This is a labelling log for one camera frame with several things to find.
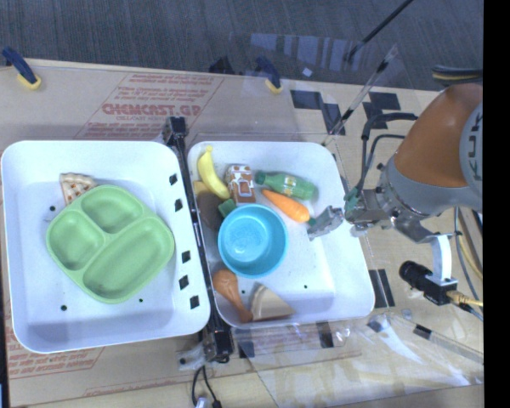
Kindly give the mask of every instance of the toy banana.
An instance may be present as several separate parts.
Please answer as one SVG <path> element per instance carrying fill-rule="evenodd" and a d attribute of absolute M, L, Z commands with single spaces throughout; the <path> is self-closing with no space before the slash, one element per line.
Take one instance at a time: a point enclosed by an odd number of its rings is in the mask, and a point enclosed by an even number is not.
<path fill-rule="evenodd" d="M 206 152 L 198 159 L 198 173 L 201 175 L 202 181 L 211 192 L 222 200 L 228 200 L 230 198 L 229 189 L 215 173 L 212 150 L 213 147 L 208 145 L 206 147 Z"/>

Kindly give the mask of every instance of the orange carrot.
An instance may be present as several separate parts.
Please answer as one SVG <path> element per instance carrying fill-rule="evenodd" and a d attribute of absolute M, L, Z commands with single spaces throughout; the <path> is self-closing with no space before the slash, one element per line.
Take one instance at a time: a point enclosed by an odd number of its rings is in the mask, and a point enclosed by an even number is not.
<path fill-rule="evenodd" d="M 262 189 L 263 195 L 278 207 L 286 216 L 297 222 L 308 222 L 309 211 L 304 204 L 291 197 L 279 194 L 273 190 Z"/>

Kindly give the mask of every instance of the green bottle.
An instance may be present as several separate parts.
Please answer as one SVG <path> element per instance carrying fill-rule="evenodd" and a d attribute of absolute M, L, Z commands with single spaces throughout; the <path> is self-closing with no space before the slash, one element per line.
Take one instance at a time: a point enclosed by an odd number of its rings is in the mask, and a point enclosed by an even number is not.
<path fill-rule="evenodd" d="M 276 175 L 257 173 L 255 175 L 255 183 L 266 184 L 276 192 L 287 196 L 294 196 L 300 200 L 311 199 L 315 192 L 315 186 L 309 181 L 286 173 L 277 173 Z"/>

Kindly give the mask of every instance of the blue bowl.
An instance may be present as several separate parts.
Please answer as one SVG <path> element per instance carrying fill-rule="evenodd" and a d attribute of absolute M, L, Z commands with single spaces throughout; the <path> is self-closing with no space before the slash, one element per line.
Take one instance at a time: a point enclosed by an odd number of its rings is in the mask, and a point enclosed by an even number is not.
<path fill-rule="evenodd" d="M 280 215 L 260 204 L 233 210 L 221 224 L 218 249 L 225 265 L 239 276 L 259 278 L 278 268 L 289 246 Z"/>

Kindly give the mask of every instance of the green plate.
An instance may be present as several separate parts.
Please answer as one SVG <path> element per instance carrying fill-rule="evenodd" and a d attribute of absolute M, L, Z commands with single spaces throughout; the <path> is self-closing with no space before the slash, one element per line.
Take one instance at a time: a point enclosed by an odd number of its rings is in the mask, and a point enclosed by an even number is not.
<path fill-rule="evenodd" d="M 172 258 L 172 231 L 127 190 L 101 185 L 75 199 L 51 222 L 53 260 L 87 294 L 121 303 Z"/>

